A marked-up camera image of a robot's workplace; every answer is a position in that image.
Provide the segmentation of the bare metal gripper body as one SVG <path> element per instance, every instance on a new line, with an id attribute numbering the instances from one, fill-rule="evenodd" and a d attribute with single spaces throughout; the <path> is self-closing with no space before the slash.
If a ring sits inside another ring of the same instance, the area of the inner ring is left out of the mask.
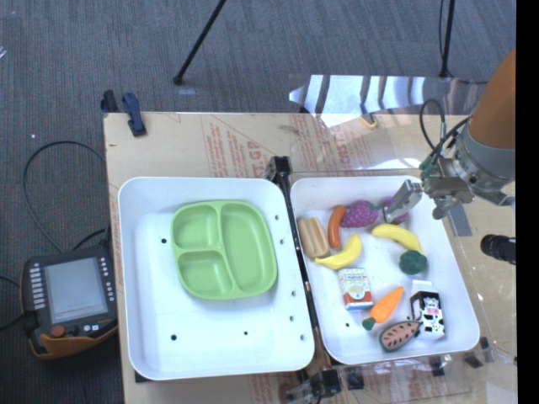
<path id="1" fill-rule="evenodd" d="M 467 204 L 474 200 L 475 195 L 458 175 L 450 158 L 427 157 L 421 164 L 421 179 L 424 192 L 438 202 Z"/>

